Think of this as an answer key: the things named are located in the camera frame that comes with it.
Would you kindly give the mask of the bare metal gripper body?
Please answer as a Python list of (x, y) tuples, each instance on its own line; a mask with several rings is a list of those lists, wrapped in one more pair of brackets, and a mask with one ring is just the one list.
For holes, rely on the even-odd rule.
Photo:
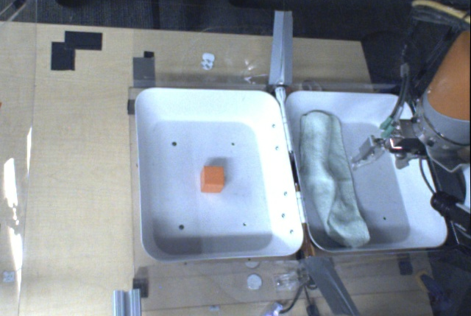
[(400, 119), (394, 126), (392, 134), (385, 138), (386, 149), (395, 155), (397, 160), (425, 158), (425, 145), (417, 137), (414, 123), (410, 119)]

